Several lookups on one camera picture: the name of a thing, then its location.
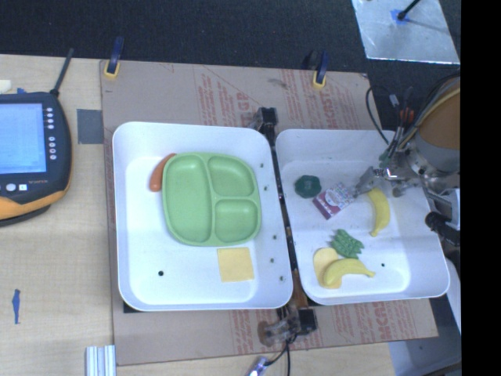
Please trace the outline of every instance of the robotic hand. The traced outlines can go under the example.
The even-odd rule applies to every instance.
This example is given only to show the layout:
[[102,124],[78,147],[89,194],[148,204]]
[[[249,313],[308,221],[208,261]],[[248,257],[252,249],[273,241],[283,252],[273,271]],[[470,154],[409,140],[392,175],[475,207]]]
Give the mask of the robotic hand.
[[434,210],[426,224],[448,242],[460,245],[460,76],[434,91],[415,121],[405,121],[380,155],[379,168],[369,167],[354,195],[389,181],[394,197],[422,186]]

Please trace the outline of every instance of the screen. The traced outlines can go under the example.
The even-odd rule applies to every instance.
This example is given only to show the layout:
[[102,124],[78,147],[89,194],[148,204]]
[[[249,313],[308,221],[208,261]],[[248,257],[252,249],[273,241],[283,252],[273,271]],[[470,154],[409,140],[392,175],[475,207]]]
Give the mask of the screen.
[[42,104],[0,104],[0,174],[46,171]]

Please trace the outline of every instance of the wooden table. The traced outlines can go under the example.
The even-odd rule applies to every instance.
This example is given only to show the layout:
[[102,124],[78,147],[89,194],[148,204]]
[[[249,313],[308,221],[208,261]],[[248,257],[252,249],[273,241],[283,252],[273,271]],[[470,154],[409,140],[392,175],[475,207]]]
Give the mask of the wooden table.
[[[0,79],[48,92],[63,57],[0,55]],[[78,144],[77,111],[101,110],[99,60],[73,58],[59,100],[73,132],[67,195],[44,214],[0,228],[0,374],[85,374],[85,348],[114,343],[102,144]],[[20,291],[19,323],[13,296]],[[244,375],[256,356],[118,367],[118,375]],[[393,375],[386,343],[291,353],[291,374]],[[285,357],[267,376],[283,375]]]

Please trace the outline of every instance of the blue and yellow clamp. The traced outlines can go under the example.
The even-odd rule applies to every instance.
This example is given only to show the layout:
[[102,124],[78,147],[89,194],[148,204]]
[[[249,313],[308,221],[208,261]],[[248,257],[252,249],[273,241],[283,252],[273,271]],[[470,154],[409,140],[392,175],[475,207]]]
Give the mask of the blue and yellow clamp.
[[108,78],[116,78],[118,76],[118,71],[120,70],[120,56],[122,54],[122,49],[124,48],[124,37],[117,36],[115,43],[113,45],[113,50],[111,51],[111,57],[106,61],[104,66],[104,75]]
[[326,72],[327,64],[329,63],[329,56],[325,50],[322,51],[320,56],[320,62],[316,67],[315,73],[313,74],[313,88],[321,89],[326,85]]

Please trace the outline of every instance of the green plate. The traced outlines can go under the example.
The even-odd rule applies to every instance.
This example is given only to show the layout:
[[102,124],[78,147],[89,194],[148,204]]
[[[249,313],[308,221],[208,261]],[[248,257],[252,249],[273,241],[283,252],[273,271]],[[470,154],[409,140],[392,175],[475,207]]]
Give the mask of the green plate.
[[167,227],[184,244],[243,244],[261,227],[258,183],[238,157],[176,154],[164,167],[162,198]]

